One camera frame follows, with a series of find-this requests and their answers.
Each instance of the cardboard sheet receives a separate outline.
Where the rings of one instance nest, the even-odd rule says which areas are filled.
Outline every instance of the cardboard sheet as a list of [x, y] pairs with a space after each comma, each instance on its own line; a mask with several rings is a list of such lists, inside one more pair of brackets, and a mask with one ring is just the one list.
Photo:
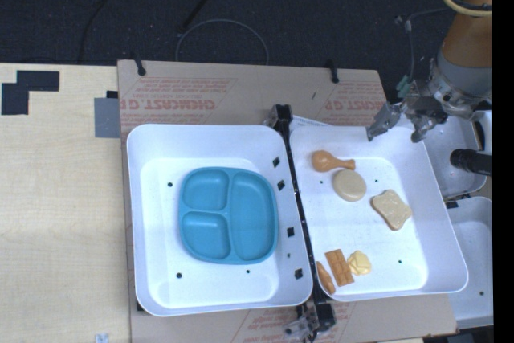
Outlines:
[[[260, 125], [274, 104], [290, 104], [293, 115], [330, 125], [367, 126], [386, 100], [378, 73], [317, 67], [242, 66], [143, 61], [118, 62], [120, 134], [130, 312], [133, 341], [290, 342], [284, 326], [296, 308], [237, 310], [189, 316], [156, 317], [137, 310], [126, 139], [145, 123]], [[334, 302], [337, 323], [316, 342], [386, 341], [456, 332], [447, 295]]]

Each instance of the white tray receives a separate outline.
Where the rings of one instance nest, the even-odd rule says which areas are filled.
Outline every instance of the white tray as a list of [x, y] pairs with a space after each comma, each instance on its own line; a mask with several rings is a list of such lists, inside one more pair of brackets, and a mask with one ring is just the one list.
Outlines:
[[[309, 298], [313, 281], [288, 156], [275, 130], [262, 125], [141, 125], [128, 135], [127, 154], [136, 294], [146, 312], [176, 316], [294, 306]], [[263, 262], [203, 262], [182, 245], [182, 180], [207, 166], [248, 169], [273, 186], [279, 237]]]
[[[412, 143], [412, 129], [398, 126], [369, 142], [364, 127], [305, 125], [291, 135], [300, 197], [315, 260], [329, 270], [324, 253], [341, 249], [346, 259], [367, 254], [369, 274], [337, 287], [334, 300], [457, 292], [467, 284], [467, 266], [423, 142]], [[317, 172], [311, 156], [324, 149], [354, 159], [367, 185], [365, 196], [346, 202], [332, 187], [337, 169]], [[370, 199], [393, 189], [412, 209], [402, 229], [392, 231]]]
[[449, 295], [460, 329], [494, 324], [492, 201], [481, 196], [458, 200], [448, 210], [469, 271], [464, 290]]

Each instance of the light wood table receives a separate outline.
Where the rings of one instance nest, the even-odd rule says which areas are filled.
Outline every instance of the light wood table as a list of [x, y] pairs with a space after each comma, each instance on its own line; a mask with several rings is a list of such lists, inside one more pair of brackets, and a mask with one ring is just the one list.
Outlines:
[[58, 70], [60, 88], [0, 116], [0, 341], [130, 341], [120, 139], [94, 123], [116, 67], [3, 63], [0, 82], [17, 70]]

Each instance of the black carpet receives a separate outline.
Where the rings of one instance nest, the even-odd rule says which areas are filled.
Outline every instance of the black carpet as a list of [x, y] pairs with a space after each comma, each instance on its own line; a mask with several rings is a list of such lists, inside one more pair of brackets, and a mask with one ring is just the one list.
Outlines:
[[[0, 62], [323, 67], [330, 59], [377, 70], [393, 100], [410, 70], [404, 22], [442, 8], [442, 0], [0, 0]], [[415, 78], [428, 74], [453, 16], [411, 21]]]

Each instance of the toy bread slice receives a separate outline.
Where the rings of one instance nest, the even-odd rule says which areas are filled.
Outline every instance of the toy bread slice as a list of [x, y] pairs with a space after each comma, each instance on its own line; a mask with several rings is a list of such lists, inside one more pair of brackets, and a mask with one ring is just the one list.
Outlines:
[[374, 196], [371, 199], [371, 205], [383, 217], [392, 231], [400, 230], [403, 223], [412, 216], [410, 206], [405, 204], [392, 189]]

